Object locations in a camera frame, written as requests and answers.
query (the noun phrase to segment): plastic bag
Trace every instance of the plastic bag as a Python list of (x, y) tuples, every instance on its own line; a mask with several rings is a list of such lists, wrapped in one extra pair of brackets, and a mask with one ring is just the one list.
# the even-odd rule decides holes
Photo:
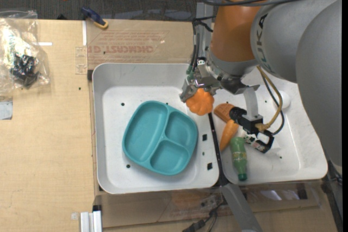
[(38, 15), (0, 10), (0, 95), (50, 83), (46, 52), (39, 46)]

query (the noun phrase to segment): turquoise tray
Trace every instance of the turquoise tray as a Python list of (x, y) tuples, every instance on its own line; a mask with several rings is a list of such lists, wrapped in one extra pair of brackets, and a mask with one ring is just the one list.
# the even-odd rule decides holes
[(189, 163), (196, 147), (195, 121), (161, 102), (138, 106), (123, 135), (126, 156), (153, 172), (176, 175)]

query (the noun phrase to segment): green bottle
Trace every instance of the green bottle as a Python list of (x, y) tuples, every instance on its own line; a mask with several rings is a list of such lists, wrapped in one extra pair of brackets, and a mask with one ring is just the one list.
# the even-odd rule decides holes
[(238, 179), (240, 181), (245, 181), (247, 179), (246, 175), (246, 152), (244, 147), (244, 139), (242, 137), (233, 137), (229, 146), (232, 152), (232, 162), (235, 169), (238, 171)]

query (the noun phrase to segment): wooden table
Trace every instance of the wooden table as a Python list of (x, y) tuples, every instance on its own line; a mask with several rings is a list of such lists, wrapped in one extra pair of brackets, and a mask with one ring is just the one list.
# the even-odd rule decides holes
[[(16, 91), (12, 120), (0, 121), (1, 231), (75, 232), (79, 213), (92, 209), (89, 81), (86, 75), (76, 74), (75, 57), (76, 48), (83, 45), (82, 33), (82, 21), (39, 20), (39, 41), (52, 42), (43, 47), (52, 82)], [(185, 40), (191, 43), (191, 37)], [(328, 200), (321, 191), (317, 193), (320, 206), (258, 212), (256, 218), (264, 231), (336, 231)], [(191, 223), (105, 230), (181, 231)], [(213, 231), (238, 231), (238, 226), (233, 217), (221, 217)]]

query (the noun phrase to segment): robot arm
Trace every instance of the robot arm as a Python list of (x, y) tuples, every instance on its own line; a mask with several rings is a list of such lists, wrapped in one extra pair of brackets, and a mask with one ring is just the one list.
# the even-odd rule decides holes
[[(234, 108), (230, 117), (248, 133), (260, 131), (272, 141), (271, 134), (259, 128), (263, 117), (255, 104), (258, 85), (241, 82), (260, 65), (269, 74), (298, 84), (304, 109), (342, 175), (341, 0), (240, 0), (243, 5), (230, 1), (219, 4), (211, 40), (204, 42), (207, 31), (201, 26), (201, 37), (195, 36), (198, 51), (181, 100), (198, 88), (211, 95), (218, 89), (243, 93), (247, 110)], [(207, 5), (201, 8), (203, 18), (210, 15)]]

